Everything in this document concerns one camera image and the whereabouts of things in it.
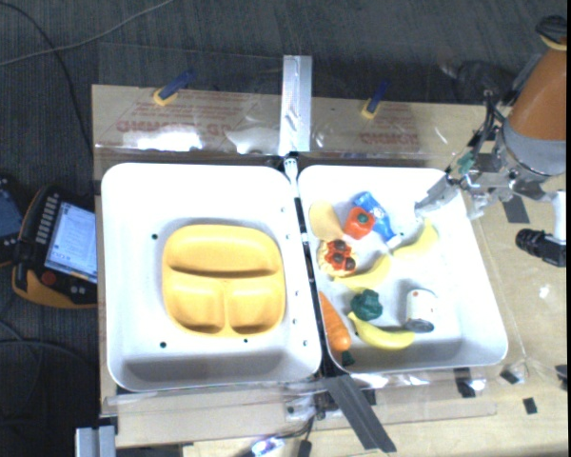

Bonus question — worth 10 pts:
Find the orange toy pepper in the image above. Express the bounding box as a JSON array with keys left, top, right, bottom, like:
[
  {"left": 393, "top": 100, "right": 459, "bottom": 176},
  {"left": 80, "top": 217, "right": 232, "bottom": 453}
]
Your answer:
[{"left": 344, "top": 206, "right": 377, "bottom": 241}]

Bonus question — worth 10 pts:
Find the brown cardboard board red print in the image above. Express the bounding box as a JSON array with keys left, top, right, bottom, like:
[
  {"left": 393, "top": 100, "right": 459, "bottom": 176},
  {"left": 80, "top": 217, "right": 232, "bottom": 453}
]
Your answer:
[{"left": 90, "top": 83, "right": 568, "bottom": 448}]

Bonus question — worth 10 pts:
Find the black cylinder on white bracket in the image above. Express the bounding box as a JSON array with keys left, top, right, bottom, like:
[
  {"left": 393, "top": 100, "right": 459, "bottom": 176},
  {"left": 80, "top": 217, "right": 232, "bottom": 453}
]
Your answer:
[{"left": 514, "top": 189, "right": 568, "bottom": 268}]

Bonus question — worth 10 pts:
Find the white plastic tray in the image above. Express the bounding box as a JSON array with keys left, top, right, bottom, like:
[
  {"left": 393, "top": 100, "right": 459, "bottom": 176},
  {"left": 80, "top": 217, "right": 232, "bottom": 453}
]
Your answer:
[
  {"left": 99, "top": 161, "right": 324, "bottom": 393},
  {"left": 296, "top": 164, "right": 510, "bottom": 376}
]

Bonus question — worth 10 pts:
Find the toy pizza slice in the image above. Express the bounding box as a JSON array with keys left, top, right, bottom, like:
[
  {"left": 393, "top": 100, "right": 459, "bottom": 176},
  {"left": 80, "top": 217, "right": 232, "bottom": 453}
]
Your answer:
[{"left": 316, "top": 238, "right": 359, "bottom": 276}]

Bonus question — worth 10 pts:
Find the blue bottle with white cap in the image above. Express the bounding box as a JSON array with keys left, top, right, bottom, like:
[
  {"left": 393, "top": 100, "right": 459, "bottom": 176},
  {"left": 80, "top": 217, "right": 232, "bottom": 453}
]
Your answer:
[{"left": 352, "top": 190, "right": 404, "bottom": 249}]

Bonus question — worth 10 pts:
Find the pale yellow toy food piece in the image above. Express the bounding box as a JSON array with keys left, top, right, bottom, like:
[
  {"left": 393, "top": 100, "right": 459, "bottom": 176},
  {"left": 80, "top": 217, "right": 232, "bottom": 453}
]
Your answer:
[{"left": 307, "top": 200, "right": 349, "bottom": 243}]

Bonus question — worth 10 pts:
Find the orange carrot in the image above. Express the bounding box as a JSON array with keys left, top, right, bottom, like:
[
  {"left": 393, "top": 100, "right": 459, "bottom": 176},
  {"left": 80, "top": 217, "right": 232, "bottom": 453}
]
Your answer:
[{"left": 318, "top": 289, "right": 357, "bottom": 368}]

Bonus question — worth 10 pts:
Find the white can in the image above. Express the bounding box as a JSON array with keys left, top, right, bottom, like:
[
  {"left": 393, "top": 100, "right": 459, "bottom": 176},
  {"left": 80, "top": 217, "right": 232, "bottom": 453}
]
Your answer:
[{"left": 404, "top": 288, "right": 440, "bottom": 334}]

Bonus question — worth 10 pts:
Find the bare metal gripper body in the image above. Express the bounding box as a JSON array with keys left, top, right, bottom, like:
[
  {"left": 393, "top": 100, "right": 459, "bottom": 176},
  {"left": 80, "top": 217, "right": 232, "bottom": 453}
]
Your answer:
[{"left": 455, "top": 153, "right": 553, "bottom": 205}]

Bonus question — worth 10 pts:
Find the yellow divided plate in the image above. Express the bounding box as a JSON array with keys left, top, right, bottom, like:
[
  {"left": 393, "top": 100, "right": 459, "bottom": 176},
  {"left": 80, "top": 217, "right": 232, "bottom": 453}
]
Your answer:
[{"left": 161, "top": 223, "right": 287, "bottom": 337}]

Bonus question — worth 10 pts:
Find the green broccoli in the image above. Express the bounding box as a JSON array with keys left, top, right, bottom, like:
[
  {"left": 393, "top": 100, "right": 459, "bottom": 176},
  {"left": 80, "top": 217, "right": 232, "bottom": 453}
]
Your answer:
[{"left": 349, "top": 288, "right": 384, "bottom": 323}]

